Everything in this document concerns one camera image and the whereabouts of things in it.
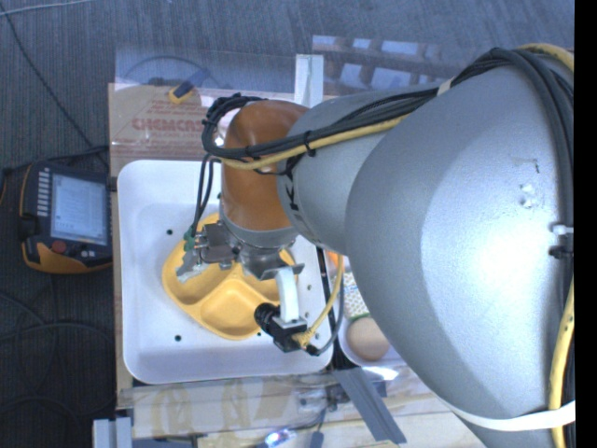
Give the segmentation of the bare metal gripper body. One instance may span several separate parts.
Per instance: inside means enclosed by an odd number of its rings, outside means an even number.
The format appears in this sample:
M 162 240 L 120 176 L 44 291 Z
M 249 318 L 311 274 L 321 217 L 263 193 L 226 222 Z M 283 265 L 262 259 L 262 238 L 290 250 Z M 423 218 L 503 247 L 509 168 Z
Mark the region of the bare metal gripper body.
M 293 272 L 293 262 L 282 251 L 293 243 L 291 229 L 253 231 L 230 220 L 204 224 L 195 236 L 201 261 L 220 265 L 238 262 L 257 280 L 273 279 L 280 271 Z

